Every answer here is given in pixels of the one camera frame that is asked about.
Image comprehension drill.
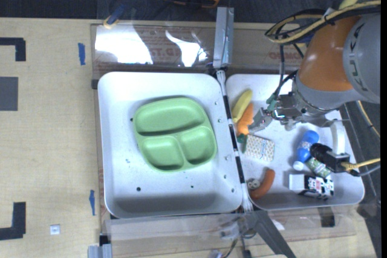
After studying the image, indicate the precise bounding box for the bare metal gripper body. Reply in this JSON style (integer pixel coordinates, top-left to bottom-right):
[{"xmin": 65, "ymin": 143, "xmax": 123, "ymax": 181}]
[{"xmin": 273, "ymin": 92, "xmax": 306, "ymax": 120}]

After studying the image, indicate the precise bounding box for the orange carrot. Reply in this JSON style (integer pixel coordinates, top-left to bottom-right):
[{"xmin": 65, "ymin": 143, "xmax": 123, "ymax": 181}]
[{"xmin": 236, "ymin": 103, "xmax": 255, "ymax": 153}]

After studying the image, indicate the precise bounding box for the white plastic tray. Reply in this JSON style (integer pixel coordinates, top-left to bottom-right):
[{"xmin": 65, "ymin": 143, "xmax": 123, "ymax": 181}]
[
  {"xmin": 225, "ymin": 73, "xmax": 366, "ymax": 211},
  {"xmin": 97, "ymin": 71, "xmax": 244, "ymax": 219}
]

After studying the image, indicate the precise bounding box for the yellow banana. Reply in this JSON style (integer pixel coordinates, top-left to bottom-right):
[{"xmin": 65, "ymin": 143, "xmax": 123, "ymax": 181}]
[{"xmin": 230, "ymin": 89, "xmax": 254, "ymax": 123}]

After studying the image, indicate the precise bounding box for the white patterned packet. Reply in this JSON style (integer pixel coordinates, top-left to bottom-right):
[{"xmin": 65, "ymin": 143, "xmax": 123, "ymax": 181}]
[{"xmin": 244, "ymin": 134, "xmax": 276, "ymax": 162}]

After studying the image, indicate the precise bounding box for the blue and white bottle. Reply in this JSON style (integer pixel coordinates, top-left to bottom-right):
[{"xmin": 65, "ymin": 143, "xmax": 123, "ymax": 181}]
[{"xmin": 292, "ymin": 129, "xmax": 320, "ymax": 172}]

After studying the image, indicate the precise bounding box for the thin black and white rod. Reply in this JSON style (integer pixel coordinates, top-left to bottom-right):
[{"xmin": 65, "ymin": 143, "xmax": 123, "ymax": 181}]
[{"xmin": 215, "ymin": 68, "xmax": 253, "ymax": 213}]

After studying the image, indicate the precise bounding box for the green patterned can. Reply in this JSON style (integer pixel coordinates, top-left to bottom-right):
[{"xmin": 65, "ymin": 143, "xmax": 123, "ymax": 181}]
[{"xmin": 305, "ymin": 156, "xmax": 332, "ymax": 179}]

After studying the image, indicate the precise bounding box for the orange sausage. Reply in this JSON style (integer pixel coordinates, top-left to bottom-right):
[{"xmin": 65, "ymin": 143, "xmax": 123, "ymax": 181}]
[{"xmin": 250, "ymin": 168, "xmax": 276, "ymax": 200}]

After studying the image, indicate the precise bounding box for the small grey round toy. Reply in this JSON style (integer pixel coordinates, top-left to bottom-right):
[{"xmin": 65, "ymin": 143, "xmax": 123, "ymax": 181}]
[{"xmin": 246, "ymin": 178, "xmax": 262, "ymax": 192}]

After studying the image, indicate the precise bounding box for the white carton, black cow print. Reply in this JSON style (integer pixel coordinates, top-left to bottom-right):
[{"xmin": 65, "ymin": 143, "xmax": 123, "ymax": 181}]
[{"xmin": 288, "ymin": 173, "xmax": 335, "ymax": 201}]

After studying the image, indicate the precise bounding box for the green divided plate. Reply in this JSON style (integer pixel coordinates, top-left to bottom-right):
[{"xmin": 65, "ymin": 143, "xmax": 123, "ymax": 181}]
[{"xmin": 132, "ymin": 96, "xmax": 218, "ymax": 173}]

